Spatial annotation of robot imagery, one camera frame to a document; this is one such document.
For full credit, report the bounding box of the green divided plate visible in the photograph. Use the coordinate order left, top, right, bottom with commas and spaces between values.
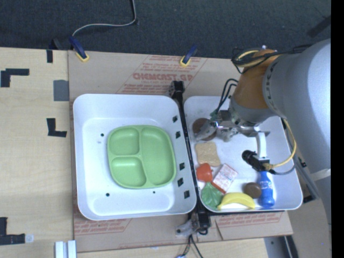
106, 125, 177, 190

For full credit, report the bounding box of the thin black and white rod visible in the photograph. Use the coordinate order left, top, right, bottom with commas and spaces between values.
173, 89, 205, 215

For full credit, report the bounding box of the tan toast bread slice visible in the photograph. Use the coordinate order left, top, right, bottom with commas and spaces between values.
195, 141, 222, 168

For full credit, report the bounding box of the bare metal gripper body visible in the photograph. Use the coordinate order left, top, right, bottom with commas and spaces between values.
213, 110, 259, 138

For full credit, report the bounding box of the black block with thin wires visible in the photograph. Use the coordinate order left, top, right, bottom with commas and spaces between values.
168, 80, 187, 99
175, 212, 212, 237

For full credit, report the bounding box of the white plastic tray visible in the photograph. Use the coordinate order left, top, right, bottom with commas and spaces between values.
72, 93, 198, 221
183, 95, 304, 213

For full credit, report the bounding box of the brown round biscuit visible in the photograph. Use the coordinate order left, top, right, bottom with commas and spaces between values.
191, 117, 218, 142

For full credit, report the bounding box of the blue bottle with white print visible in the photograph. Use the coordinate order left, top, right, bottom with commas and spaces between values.
256, 170, 276, 209

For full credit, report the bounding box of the yellow banana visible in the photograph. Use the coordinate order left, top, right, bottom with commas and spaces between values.
217, 192, 256, 211

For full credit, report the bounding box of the brown toy kiwi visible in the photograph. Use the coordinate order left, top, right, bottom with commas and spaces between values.
243, 182, 262, 199

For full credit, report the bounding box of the white packet with red print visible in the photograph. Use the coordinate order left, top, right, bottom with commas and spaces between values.
211, 163, 239, 194

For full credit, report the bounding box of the green toy lettuce leaf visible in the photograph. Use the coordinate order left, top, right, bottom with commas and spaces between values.
200, 182, 225, 210

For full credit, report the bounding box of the brown cardboard board red print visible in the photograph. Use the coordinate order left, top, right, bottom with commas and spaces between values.
67, 49, 294, 253

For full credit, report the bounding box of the black cylinder on white bracket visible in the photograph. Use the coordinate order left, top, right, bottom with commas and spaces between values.
241, 130, 271, 173

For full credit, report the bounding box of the orange red toy pepper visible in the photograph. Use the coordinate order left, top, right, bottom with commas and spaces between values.
196, 162, 214, 183

